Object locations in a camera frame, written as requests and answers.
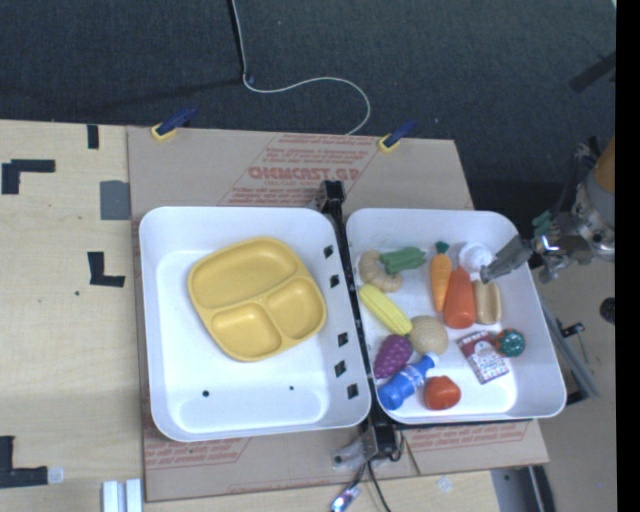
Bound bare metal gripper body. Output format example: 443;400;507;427
530;212;617;284

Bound white garlic bulb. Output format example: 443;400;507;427
457;241;494;274

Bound tan hot dog bun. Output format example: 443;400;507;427
472;279;503;326

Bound orange carrot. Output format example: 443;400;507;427
429;240;454;314

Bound red strawberry with green top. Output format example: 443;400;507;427
494;327;527;359

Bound red and white carton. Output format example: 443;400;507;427
456;330;511;386

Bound white plastic tray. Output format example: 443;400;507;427
344;207;568;427
138;205;373;444

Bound green beans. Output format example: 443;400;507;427
379;245;428;276

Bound beige potato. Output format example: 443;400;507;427
409;314;450;357

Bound yellow corn cob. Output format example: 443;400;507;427
357;283;414;337

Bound beige croissant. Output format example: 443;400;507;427
357;249;404;295

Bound orange bell pepper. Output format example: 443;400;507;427
423;375;463;412

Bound purple grapes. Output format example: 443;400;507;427
372;333;414;380

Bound thin black rod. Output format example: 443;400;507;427
329;209;386;431

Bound blue bottle with white cap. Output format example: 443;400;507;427
376;350;442;412

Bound yellow divided plate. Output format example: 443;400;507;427
186;235;329;364

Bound brown cardboard board red print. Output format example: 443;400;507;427
126;124;551;503

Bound black block with thin wires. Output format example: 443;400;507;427
368;422;402;459
318;179;348;215

